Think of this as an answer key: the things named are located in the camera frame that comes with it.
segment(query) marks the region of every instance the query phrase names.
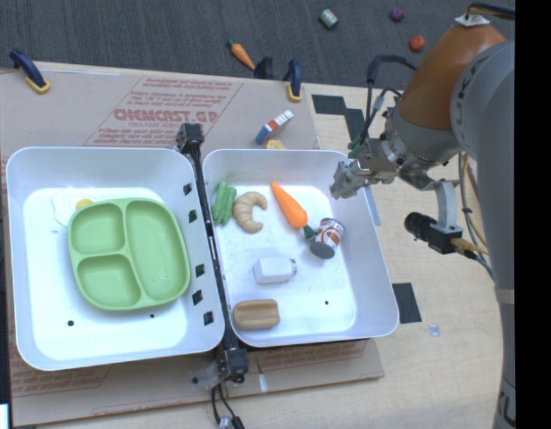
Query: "toy carrot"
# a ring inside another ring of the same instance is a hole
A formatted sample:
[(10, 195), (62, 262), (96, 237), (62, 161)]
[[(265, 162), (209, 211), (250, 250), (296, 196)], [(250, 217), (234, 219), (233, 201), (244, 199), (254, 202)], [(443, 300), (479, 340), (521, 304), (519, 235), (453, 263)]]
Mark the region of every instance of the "toy carrot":
[(242, 47), (239, 43), (234, 43), (231, 38), (226, 43), (226, 46), (230, 48), (231, 53), (242, 64), (251, 69), (252, 72), (255, 70), (254, 62), (251, 60), (251, 57), (249, 57), (249, 54), (244, 47)]
[(309, 217), (303, 207), (293, 198), (288, 192), (286, 192), (278, 183), (273, 181), (271, 183), (271, 189), (277, 203), (279, 203), (285, 217), (289, 224), (298, 229), (303, 229), (306, 239), (310, 239), (314, 234), (314, 230), (309, 227), (307, 221)]

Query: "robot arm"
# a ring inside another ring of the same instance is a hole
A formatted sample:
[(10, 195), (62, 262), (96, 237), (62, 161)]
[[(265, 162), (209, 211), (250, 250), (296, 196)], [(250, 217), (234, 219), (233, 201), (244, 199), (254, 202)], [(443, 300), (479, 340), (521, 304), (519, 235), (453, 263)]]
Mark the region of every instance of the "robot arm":
[(396, 177), (419, 190), (435, 190), (438, 220), (411, 213), (405, 228), (439, 253), (455, 252), (454, 187), (435, 181), (434, 166), (465, 152), (476, 161), (481, 217), (491, 256), (490, 274), (499, 303), (504, 361), (494, 422), (516, 425), (515, 313), (513, 266), (513, 133), (515, 43), (481, 13), (514, 19), (514, 12), (473, 4), (424, 56), (397, 104), (389, 111), (379, 139), (364, 130), (362, 145), (348, 163), (338, 165), (330, 193), (348, 198), (361, 187)]

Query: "cardboard sheet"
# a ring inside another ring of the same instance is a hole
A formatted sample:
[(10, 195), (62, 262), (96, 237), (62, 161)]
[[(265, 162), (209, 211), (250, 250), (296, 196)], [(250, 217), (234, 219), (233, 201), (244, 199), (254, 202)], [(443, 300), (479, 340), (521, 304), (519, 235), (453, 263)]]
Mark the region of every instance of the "cardboard sheet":
[[(295, 117), (277, 139), (289, 149), (319, 148), (309, 97), (304, 96), (299, 103), (290, 102), (281, 81), (36, 64), (51, 83), (44, 95), (28, 86), (22, 71), (0, 71), (3, 169), (11, 154), (28, 146), (174, 147), (183, 122), (203, 124), (202, 157), (221, 147), (258, 148), (254, 141), (257, 132), (287, 109)], [(4, 210), (7, 231), (6, 186)], [(6, 263), (10, 262), (7, 233)], [(6, 271), (11, 284), (8, 265)], [(210, 399), (209, 391), (194, 387), (189, 372), (208, 366), (213, 360), (211, 352), (43, 372), (29, 367), (16, 349), (11, 299), (8, 314), (16, 426)], [(249, 352), (246, 382), (230, 387), (230, 395), (262, 392), (258, 364), (270, 391), (384, 375), (372, 339), (253, 350)]]

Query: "green beans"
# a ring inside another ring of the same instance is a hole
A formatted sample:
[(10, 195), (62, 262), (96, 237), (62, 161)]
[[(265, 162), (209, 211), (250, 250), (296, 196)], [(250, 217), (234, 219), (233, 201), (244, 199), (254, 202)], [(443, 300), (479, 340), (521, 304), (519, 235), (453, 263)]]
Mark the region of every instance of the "green beans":
[(225, 180), (218, 183), (217, 195), (212, 206), (212, 218), (218, 224), (225, 225), (231, 218), (231, 208), (237, 191)]

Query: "black tape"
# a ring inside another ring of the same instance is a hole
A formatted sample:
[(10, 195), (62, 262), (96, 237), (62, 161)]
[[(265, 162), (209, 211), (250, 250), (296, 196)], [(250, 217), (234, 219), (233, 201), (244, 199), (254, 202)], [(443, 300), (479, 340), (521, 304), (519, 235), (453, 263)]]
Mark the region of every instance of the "black tape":
[(362, 110), (346, 108), (345, 99), (339, 96), (312, 95), (314, 111), (318, 114), (335, 114), (345, 116), (346, 127), (351, 141), (364, 128), (364, 114)]
[(412, 284), (409, 282), (394, 283), (392, 289), (398, 303), (400, 324), (421, 323), (422, 317), (420, 316), (420, 310), (418, 310)]

